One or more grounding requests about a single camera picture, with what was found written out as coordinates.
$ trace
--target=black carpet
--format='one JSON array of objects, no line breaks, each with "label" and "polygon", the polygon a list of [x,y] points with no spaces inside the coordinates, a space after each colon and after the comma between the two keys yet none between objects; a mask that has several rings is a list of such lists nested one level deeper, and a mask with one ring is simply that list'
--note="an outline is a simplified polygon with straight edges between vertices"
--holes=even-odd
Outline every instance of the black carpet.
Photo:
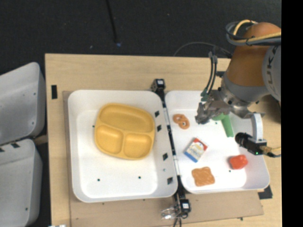
[{"label": "black carpet", "polygon": [[[228,23],[252,19],[282,26],[282,0],[0,0],[0,5],[0,74],[32,61],[44,74],[45,53],[172,56],[196,41],[233,52],[225,39]],[[208,49],[191,45],[178,56],[205,57]],[[47,150],[40,153],[46,166],[42,214],[33,226],[49,224]]]}]

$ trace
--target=yellow divided plate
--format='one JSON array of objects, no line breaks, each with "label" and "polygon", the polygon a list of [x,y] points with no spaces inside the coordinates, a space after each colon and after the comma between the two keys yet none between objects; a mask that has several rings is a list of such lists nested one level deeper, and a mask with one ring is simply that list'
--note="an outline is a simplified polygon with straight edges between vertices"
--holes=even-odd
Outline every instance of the yellow divided plate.
[{"label": "yellow divided plate", "polygon": [[95,124],[95,143],[104,153],[139,160],[152,150],[155,122],[143,109],[111,103],[103,106]]}]

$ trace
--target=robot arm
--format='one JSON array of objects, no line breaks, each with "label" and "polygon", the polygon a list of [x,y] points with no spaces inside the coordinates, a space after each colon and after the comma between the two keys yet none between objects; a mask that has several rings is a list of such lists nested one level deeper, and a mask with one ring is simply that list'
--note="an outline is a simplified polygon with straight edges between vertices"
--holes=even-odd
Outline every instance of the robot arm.
[{"label": "robot arm", "polygon": [[[238,37],[236,32],[245,23],[251,26],[243,38]],[[236,26],[233,34],[228,30],[232,25]],[[197,123],[230,112],[250,118],[248,107],[268,94],[281,101],[281,29],[271,23],[244,20],[229,24],[227,32],[228,40],[238,46],[221,87],[211,90],[207,101],[199,104]]]}]

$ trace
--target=orange cylinder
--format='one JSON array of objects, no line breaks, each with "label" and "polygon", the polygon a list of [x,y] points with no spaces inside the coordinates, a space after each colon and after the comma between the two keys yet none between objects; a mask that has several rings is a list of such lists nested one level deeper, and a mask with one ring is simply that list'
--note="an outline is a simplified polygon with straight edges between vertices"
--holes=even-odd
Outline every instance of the orange cylinder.
[{"label": "orange cylinder", "polygon": [[[243,37],[252,38],[281,32],[281,28],[271,23],[252,25]],[[262,64],[269,46],[237,46],[226,71],[227,78],[236,85],[247,87],[264,86]]]}]

